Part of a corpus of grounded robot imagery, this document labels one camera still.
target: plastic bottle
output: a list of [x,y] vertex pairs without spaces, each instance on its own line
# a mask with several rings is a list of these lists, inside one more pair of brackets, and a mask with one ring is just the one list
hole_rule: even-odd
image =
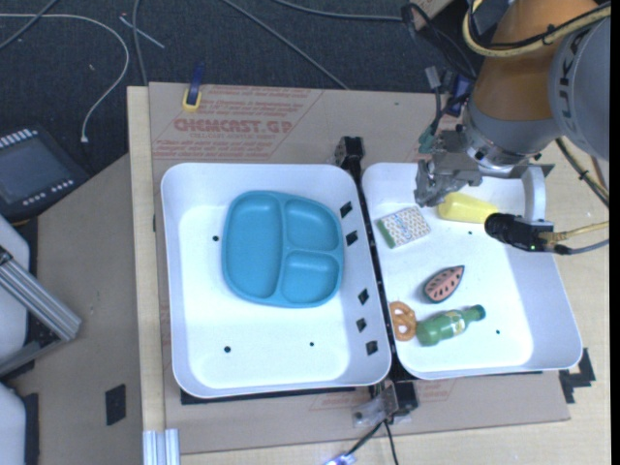
[[430,319],[418,322],[416,337],[422,346],[434,346],[465,331],[474,321],[481,321],[486,312],[481,305],[463,310],[449,310]]

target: blue plate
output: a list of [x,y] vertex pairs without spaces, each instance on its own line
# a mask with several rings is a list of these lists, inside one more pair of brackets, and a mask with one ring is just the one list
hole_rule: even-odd
[[231,203],[222,239],[224,278],[257,303],[318,306],[340,288],[340,222],[325,205],[286,193],[251,191]]

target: black screen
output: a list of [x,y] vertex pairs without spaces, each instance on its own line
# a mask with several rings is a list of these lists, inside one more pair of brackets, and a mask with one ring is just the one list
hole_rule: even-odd
[[70,176],[39,139],[0,151],[0,197],[7,204],[24,200]]

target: blue clip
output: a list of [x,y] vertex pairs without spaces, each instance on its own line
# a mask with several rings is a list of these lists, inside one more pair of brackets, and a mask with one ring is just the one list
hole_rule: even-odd
[[185,95],[183,95],[183,109],[188,112],[195,112],[201,104],[201,84],[204,68],[204,62],[196,64],[190,87],[185,90]]

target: white cable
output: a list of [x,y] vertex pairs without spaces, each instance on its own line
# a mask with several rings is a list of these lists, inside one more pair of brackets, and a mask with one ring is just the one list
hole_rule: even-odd
[[[0,14],[0,17],[26,17],[26,18],[32,18],[32,17],[35,17],[35,16],[36,16],[36,14]],[[109,31],[114,36],[114,38],[116,38],[116,40],[118,40],[118,42],[123,46],[123,49],[125,50],[125,65],[123,66],[123,70],[120,73],[120,76],[112,84],[112,86],[106,90],[106,92],[99,98],[99,100],[97,100],[97,102],[95,102],[95,104],[89,109],[89,111],[86,113],[86,116],[84,117],[84,120],[83,120],[83,122],[81,124],[81,138],[79,140],[82,143],[88,143],[89,140],[88,140],[88,136],[86,135],[86,125],[88,124],[88,121],[90,120],[90,117],[91,117],[93,111],[95,111],[95,109],[106,98],[106,96],[109,95],[109,93],[111,93],[111,91],[116,86],[118,86],[120,81],[122,81],[123,78],[125,77],[125,75],[127,74],[127,69],[129,68],[129,49],[127,48],[127,45],[125,44],[123,39],[120,37],[120,35],[116,31],[114,31],[111,27],[103,24],[102,22],[99,22],[98,20],[95,20],[95,19],[91,19],[90,17],[86,17],[84,15],[73,15],[73,14],[44,14],[44,15],[41,15],[41,17],[44,17],[44,18],[70,18],[70,19],[78,19],[78,20],[83,20],[83,21],[86,21],[86,22],[91,22],[92,24],[97,24],[98,26],[103,27],[104,29]]]

